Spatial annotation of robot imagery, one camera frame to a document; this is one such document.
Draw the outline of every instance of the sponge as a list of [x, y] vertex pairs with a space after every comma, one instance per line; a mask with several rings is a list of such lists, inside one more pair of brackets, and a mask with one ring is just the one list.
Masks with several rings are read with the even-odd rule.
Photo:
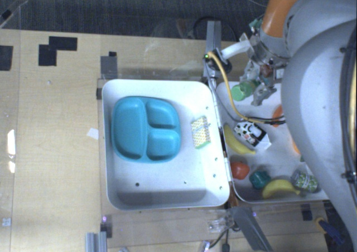
[[192, 137], [196, 149], [211, 143], [210, 132], [208, 129], [207, 117], [203, 116], [191, 123]]

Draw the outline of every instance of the metal bracket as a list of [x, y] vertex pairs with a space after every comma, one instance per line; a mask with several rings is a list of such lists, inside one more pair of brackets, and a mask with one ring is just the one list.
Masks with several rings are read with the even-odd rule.
[[[221, 22], [220, 21], [208, 21], [207, 22], [207, 35], [206, 35], [206, 52], [212, 51], [214, 49], [221, 49]], [[203, 78], [212, 79], [216, 76], [216, 71], [210, 67], [205, 66], [205, 59], [202, 60], [204, 63]]]
[[107, 233], [87, 233], [85, 235], [85, 252], [107, 252]]
[[100, 75], [102, 79], [118, 78], [118, 61], [116, 56], [100, 57]]
[[230, 212], [254, 251], [273, 251], [262, 229], [253, 217], [251, 209], [246, 207], [232, 207]]
[[254, 91], [253, 94], [254, 99], [252, 101], [252, 105], [254, 106], [261, 105], [264, 99], [267, 99], [276, 91], [277, 91], [276, 88], [265, 86], [263, 83], [261, 83]]

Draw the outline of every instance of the blue plate compartment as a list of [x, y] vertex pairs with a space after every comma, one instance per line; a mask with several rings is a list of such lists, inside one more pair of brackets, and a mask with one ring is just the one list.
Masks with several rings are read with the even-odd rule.
[[118, 100], [111, 130], [115, 153], [129, 161], [164, 162], [180, 151], [179, 116], [161, 99], [129, 96]]

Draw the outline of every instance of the banana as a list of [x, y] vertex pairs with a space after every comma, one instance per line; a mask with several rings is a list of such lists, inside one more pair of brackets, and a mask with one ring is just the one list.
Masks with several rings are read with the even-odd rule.
[[223, 131], [224, 131], [224, 137], [225, 141], [227, 142], [227, 145], [235, 152], [238, 154], [255, 154], [254, 150], [250, 150], [247, 146], [242, 144], [240, 141], [238, 141], [235, 136], [233, 135], [232, 130], [230, 127], [226, 124], [223, 126]]
[[263, 189], [263, 198], [269, 198], [277, 192], [294, 192], [297, 195], [299, 190], [295, 189], [293, 185], [287, 180], [273, 180], [268, 183]]

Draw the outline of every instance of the red tomato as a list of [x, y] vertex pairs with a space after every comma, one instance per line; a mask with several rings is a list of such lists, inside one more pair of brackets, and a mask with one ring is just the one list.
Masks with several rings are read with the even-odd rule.
[[230, 169], [232, 171], [233, 178], [243, 180], [250, 171], [248, 165], [243, 164], [242, 162], [232, 162], [230, 164]]

